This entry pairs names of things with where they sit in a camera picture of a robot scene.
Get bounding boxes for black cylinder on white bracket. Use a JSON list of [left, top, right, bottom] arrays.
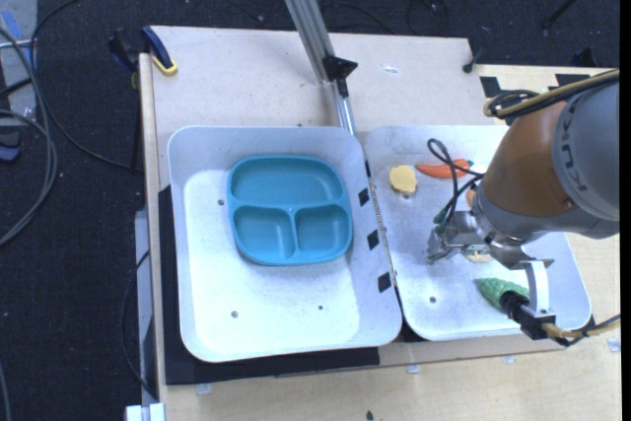
[[499, 257, 558, 341]]

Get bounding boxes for orange carrot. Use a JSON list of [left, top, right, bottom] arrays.
[[414, 158, 475, 179]]

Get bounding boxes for white plastic tray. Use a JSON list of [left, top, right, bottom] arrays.
[[363, 124, 593, 343], [166, 124, 404, 364]]

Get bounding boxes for blue divided plate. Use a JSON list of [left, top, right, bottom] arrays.
[[226, 155, 355, 267]]

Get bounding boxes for green grapes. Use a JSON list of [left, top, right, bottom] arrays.
[[474, 277, 531, 313]]

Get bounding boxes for pale wood board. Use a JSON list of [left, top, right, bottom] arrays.
[[147, 25, 568, 369]]

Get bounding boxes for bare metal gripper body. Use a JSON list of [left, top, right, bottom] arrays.
[[433, 210, 525, 270]]

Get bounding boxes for yellow biscuit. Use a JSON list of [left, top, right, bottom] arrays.
[[388, 165, 419, 194]]

